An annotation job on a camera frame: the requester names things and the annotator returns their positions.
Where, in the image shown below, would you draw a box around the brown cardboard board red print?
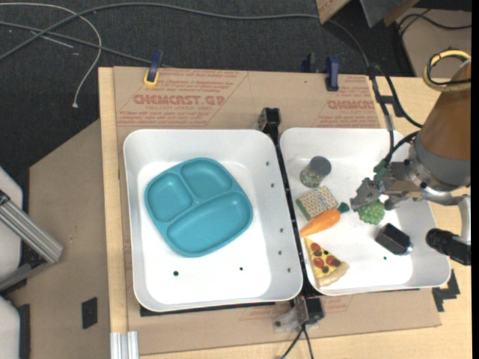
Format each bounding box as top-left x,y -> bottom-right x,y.
112,65 -> 443,356

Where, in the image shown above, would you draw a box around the black cylinder on white bracket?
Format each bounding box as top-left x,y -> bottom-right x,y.
425,194 -> 472,266

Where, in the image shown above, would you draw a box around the small patterned green carton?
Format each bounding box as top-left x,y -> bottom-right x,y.
295,185 -> 340,221

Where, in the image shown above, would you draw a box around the white plastic tray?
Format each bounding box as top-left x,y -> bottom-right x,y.
123,128 -> 304,313
278,126 -> 452,296

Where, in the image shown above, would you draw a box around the green toy grapes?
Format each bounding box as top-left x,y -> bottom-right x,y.
356,199 -> 387,225

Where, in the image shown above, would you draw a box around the orange toy carrot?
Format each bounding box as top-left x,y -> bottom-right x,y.
299,201 -> 351,239

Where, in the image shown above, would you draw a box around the blue divided plate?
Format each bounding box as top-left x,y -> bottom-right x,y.
144,157 -> 254,259

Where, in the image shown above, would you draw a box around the small green can grey lid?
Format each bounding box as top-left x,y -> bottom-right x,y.
299,156 -> 333,189

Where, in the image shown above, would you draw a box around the toy pizza slice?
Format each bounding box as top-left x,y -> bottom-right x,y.
303,236 -> 350,288

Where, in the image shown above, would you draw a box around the thin black rod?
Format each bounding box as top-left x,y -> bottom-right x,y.
274,136 -> 310,299

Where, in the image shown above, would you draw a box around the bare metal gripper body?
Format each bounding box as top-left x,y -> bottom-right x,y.
375,150 -> 472,203

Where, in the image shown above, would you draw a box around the black box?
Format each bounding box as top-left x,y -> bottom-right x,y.
374,222 -> 414,256

